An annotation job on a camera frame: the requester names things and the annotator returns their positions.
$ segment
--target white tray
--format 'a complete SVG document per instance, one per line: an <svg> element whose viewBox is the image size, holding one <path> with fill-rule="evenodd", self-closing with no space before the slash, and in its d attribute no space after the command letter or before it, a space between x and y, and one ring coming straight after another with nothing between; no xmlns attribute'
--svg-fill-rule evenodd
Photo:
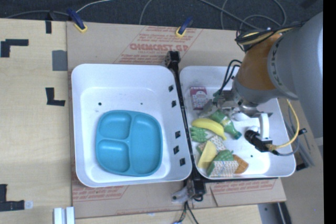
<svg viewBox="0 0 336 224"><path fill-rule="evenodd" d="M73 70L71 83L76 173L83 184L104 187L180 181L188 177L192 164L175 80L169 69L149 65L85 64ZM95 155L96 128L99 118L111 110L143 112L158 120L162 128L163 154L154 174L125 176L101 168Z"/></svg>
<svg viewBox="0 0 336 224"><path fill-rule="evenodd" d="M189 127L194 119L198 118L198 112L193 110L192 99L190 95L191 87L206 87L208 98L213 98L215 93L222 85L226 67L206 67L206 66L189 66L184 68L180 73L182 85L182 95ZM226 85L225 90L231 89L232 80ZM280 107L277 99L272 99L265 104L258 106L259 111L272 112L269 118L270 138L273 144L280 145L289 140L287 130L283 121ZM246 121L233 121L235 128L242 133L238 140L226 135L227 140L224 144L228 150L233 150L234 154L244 159L248 164L248 169L242 174L235 174L234 177L207 177L204 169L197 168L198 171L209 179L242 179L242 178L266 178L266 177L286 177L294 173L296 162L293 155L276 156L271 153L262 153L254 148L245 138L244 133L249 126L259 126L258 119L249 119ZM192 142L193 154L196 163L199 160L199 153L196 146L199 143ZM280 153L292 151L290 145L278 150Z"/></svg>

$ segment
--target banana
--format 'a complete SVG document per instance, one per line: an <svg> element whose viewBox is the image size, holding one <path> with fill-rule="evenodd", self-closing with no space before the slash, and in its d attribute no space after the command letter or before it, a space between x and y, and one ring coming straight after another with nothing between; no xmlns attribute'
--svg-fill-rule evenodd
<svg viewBox="0 0 336 224"><path fill-rule="evenodd" d="M199 128L210 130L214 132L215 134L219 135L220 137L222 137L224 140L226 140L226 136L224 135L224 127L218 122L215 122L207 118L199 118L199 119L194 120L191 123L191 125L194 127L199 127Z"/></svg>

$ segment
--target black hole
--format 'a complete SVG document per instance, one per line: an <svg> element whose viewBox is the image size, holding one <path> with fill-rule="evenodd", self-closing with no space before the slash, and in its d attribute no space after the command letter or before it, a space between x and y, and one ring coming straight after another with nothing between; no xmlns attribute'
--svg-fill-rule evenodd
<svg viewBox="0 0 336 224"><path fill-rule="evenodd" d="M180 159L180 166L185 165L185 158Z"/></svg>
<svg viewBox="0 0 336 224"><path fill-rule="evenodd" d="M176 147L174 147L174 154L176 154L177 152L179 152L180 151L180 149L178 148L178 146L176 146Z"/></svg>

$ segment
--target cardboard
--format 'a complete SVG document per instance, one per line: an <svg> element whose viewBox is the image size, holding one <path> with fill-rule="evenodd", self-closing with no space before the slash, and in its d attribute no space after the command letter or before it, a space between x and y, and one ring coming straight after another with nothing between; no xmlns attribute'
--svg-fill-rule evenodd
<svg viewBox="0 0 336 224"><path fill-rule="evenodd" d="M180 69L186 66L225 66L244 53L235 44L235 32L187 29L184 37L174 27L86 23L82 34L67 22L69 115L72 157L72 205L76 218L101 217L181 210L171 194L183 182L141 184L104 188L84 186L76 176L73 151L71 72L82 63L162 65L168 51L180 52ZM192 207L211 208L285 201L281 180L243 180L206 184L207 193Z"/></svg>

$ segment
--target divided blue plate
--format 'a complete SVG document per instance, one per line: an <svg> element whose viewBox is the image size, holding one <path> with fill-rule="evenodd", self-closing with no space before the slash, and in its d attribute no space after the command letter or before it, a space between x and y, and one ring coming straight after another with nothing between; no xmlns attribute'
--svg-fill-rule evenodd
<svg viewBox="0 0 336 224"><path fill-rule="evenodd" d="M162 161L162 131L152 116L135 111L112 110L97 126L96 157L111 173L149 176Z"/></svg>

